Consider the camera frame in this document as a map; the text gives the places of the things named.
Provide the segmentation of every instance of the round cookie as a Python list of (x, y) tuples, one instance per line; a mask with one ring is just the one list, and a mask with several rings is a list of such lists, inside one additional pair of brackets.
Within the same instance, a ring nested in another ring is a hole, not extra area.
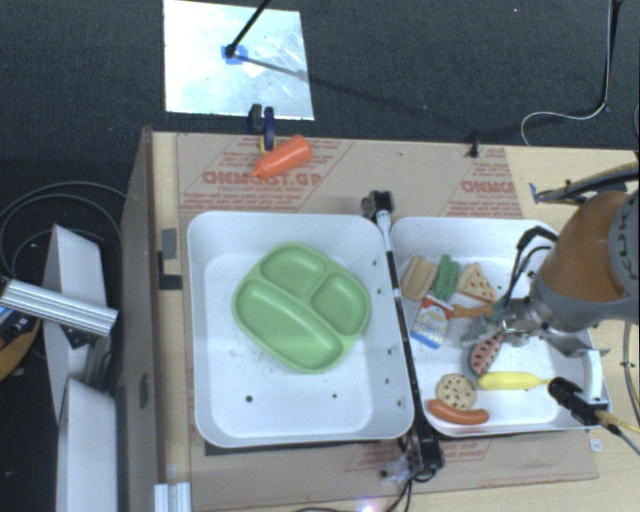
[(476, 403), (476, 388), (464, 375), (444, 375), (436, 385), (436, 398), (445, 404), (468, 411)]

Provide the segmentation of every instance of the white tray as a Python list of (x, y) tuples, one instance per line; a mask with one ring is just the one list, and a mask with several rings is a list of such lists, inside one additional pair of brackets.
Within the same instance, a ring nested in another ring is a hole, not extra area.
[[(326, 373), (297, 372), (235, 324), (232, 297), (267, 252), (299, 242), (323, 252), (369, 292), (371, 318)], [(382, 237), (345, 215), (207, 212), (188, 230), (195, 418), (209, 442), (237, 448), (393, 439), (414, 409)]]
[[(536, 225), (548, 226), (529, 220), (491, 220), (464, 218), (417, 218), (406, 217), (394, 224), (391, 232), (399, 276), (402, 276), (415, 255), (438, 263), (442, 254), (449, 254), (454, 261), (464, 265), (479, 262), (498, 295), (502, 295), (509, 284), (516, 244), (524, 231)], [(526, 248), (548, 245), (544, 239), (534, 239)], [(546, 251), (533, 255), (530, 269), (537, 270), (546, 256)], [(523, 275), (514, 289), (513, 297), (528, 294), (530, 278)], [(455, 293), (450, 303), (463, 306), (478, 306), (481, 303)], [(407, 325), (411, 328), (420, 303), (404, 298)], [(412, 340), (411, 347), (415, 368), (423, 399), (423, 406), (435, 398), (435, 387), (440, 378), (448, 373), (463, 373), (471, 377), (467, 361), (468, 349), (463, 349), (460, 337), (470, 324), (468, 319), (454, 319), (449, 324), (442, 346), (434, 350)], [(592, 344), (585, 332), (584, 339)], [(594, 357), (568, 359), (540, 338), (519, 348), (503, 344), (491, 371), (526, 371), (550, 379), (561, 376), (584, 386), (587, 375), (601, 374), (599, 354)], [(601, 403), (608, 403), (609, 396), (604, 382), (600, 393)], [(460, 426), (425, 414), (430, 423), (440, 432), (453, 437), (514, 434), (523, 432), (566, 430), (585, 428), (559, 406), (547, 392), (546, 386), (529, 391), (484, 391), (478, 390), (478, 401), (474, 407), (489, 412), (487, 423)]]

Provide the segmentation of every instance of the orange cone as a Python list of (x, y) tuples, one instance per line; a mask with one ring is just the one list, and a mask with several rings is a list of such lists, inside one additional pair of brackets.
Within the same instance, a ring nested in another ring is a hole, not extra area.
[(302, 135), (294, 135), (256, 162), (252, 177), (271, 178), (311, 158), (311, 146)]

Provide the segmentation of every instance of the toy bread slice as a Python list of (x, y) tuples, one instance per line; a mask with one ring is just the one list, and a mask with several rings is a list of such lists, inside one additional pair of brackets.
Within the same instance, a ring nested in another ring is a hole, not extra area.
[(409, 268), (402, 276), (400, 289), (405, 297), (412, 300), (422, 300), (433, 285), (438, 273), (438, 265), (414, 256)]
[(482, 272), (480, 263), (472, 263), (464, 268), (458, 278), (456, 291), (485, 302), (498, 300), (498, 294)]

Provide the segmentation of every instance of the black rod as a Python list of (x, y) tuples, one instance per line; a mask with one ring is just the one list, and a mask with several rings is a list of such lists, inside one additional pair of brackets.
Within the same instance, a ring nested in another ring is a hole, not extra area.
[(233, 43), (226, 46), (226, 48), (224, 49), (224, 55), (225, 57), (227, 57), (227, 59), (230, 59), (231, 57), (233, 57), (233, 55), (236, 53), (236, 48), (238, 48), (240, 41), (242, 41), (242, 38), (247, 35), (247, 32), (249, 32), (249, 29), (257, 21), (257, 19), (262, 14), (262, 11), (264, 11), (267, 8), (267, 5), (269, 5), (270, 2), (271, 0), (263, 0), (260, 6), (256, 9), (256, 12), (253, 13), (253, 16), (251, 16), (249, 21), (247, 21), (247, 24), (240, 31), (238, 36), (233, 40)]

